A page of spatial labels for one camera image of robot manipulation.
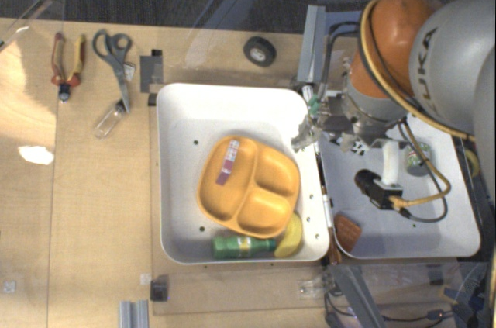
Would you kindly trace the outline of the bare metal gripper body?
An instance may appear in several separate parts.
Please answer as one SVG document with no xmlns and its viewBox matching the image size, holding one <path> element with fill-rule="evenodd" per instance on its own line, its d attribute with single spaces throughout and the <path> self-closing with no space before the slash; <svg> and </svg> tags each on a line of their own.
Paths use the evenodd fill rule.
<svg viewBox="0 0 496 328">
<path fill-rule="evenodd" d="M 357 108 L 352 99 L 343 95 L 325 97 L 320 113 L 323 115 L 324 131 L 353 136 L 365 144 L 384 138 L 388 129 L 386 121 L 365 113 Z"/>
</svg>

